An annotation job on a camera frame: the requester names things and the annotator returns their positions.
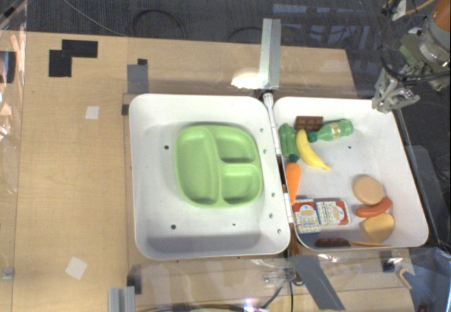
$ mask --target wooden table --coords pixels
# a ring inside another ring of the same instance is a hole
[[[49,50],[61,49],[62,39],[98,41],[98,57],[73,58],[72,77],[49,77]],[[247,44],[27,34],[13,311],[106,311],[108,289],[125,286],[129,248],[121,106],[127,64],[148,60],[153,92],[249,94],[233,89],[230,81],[238,70],[258,68],[259,51]],[[356,96],[346,54],[336,49],[282,47],[280,82],[282,92],[301,87],[309,96]],[[99,107],[98,119],[85,118],[88,106]],[[80,280],[65,273],[72,257],[87,264]],[[252,276],[250,269],[240,275],[240,265],[233,266],[238,269],[221,273],[222,281],[233,285],[246,273]],[[344,288],[340,297],[348,309],[362,311],[360,302],[371,299],[410,311],[412,302],[400,281],[392,275],[387,284],[380,265],[371,268],[374,273],[367,276],[378,276],[379,285],[392,289]],[[337,283],[362,285],[357,274],[336,275]],[[193,276],[190,293],[202,294],[201,280]],[[186,275],[180,283],[185,290]],[[174,281],[170,289],[176,290]],[[297,306],[314,307],[305,287],[296,293]],[[282,297],[271,310],[286,311],[288,302]]]

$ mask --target yellow banana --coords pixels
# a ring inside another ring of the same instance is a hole
[[[309,166],[330,170],[330,167],[324,164],[322,159],[311,149],[307,133],[303,129],[296,134],[296,147],[302,160]]]

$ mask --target green plate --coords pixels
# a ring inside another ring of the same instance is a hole
[[[195,125],[175,143],[178,189],[192,204],[223,208],[250,203],[263,189],[257,146],[244,130]]]

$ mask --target toy bottle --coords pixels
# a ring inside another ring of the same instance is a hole
[[[348,119],[342,119],[338,122],[331,122],[323,125],[318,132],[308,132],[307,139],[309,142],[316,142],[318,139],[334,140],[340,137],[346,137],[354,131],[352,122]]]

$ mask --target hot dog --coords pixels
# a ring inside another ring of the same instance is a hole
[[[378,204],[372,207],[360,207],[356,209],[355,215],[361,218],[376,217],[387,211],[392,205],[392,201],[388,198],[382,199]]]

